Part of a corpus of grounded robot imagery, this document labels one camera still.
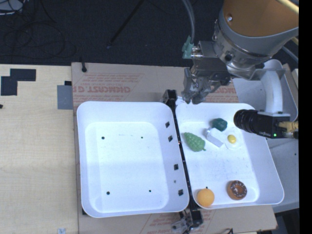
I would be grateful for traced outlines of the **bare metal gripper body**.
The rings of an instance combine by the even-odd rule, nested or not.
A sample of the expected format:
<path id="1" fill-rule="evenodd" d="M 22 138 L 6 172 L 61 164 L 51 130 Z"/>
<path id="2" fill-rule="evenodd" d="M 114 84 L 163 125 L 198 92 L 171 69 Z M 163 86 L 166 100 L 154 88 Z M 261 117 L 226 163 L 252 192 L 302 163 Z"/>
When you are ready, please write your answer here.
<path id="1" fill-rule="evenodd" d="M 269 36 L 250 37 L 231 29 L 216 29 L 212 41 L 201 41 L 193 57 L 191 73 L 222 85 L 231 77 L 251 80 L 258 66 L 267 61 L 271 50 Z"/>

